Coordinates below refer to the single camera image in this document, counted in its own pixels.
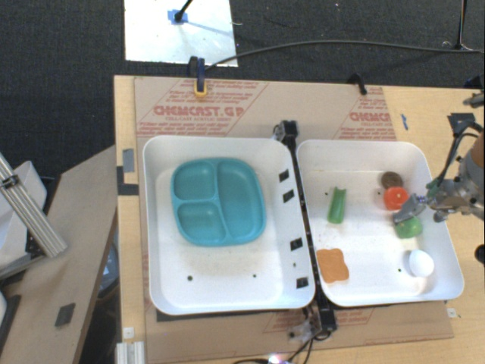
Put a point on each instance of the thin black rod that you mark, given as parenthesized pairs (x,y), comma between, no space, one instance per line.
(305,211)

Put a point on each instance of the teal divided plate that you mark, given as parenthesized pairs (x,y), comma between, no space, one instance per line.
(238,199)

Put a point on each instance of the brown cardboard board red print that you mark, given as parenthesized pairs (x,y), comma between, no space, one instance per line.
(242,108)

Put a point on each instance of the white egg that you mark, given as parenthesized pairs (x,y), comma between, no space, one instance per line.
(421,263)

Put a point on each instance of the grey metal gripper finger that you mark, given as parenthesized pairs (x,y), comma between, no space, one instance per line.
(408,209)

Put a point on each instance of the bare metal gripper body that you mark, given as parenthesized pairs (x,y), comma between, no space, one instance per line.
(456,197)

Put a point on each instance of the white plastic tray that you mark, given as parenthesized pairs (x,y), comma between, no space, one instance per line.
(227,279)
(371,248)

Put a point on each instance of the orange bread slice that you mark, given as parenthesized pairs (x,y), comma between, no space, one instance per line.
(332,265)

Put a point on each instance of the brown biscuit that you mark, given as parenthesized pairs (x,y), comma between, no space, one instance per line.
(391,179)

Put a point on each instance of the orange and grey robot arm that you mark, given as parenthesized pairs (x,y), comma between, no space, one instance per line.
(474,165)

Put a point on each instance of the red tomato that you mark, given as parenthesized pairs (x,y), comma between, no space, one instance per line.
(395,198)

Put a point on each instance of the green pepper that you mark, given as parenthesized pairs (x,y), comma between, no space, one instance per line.
(410,229)

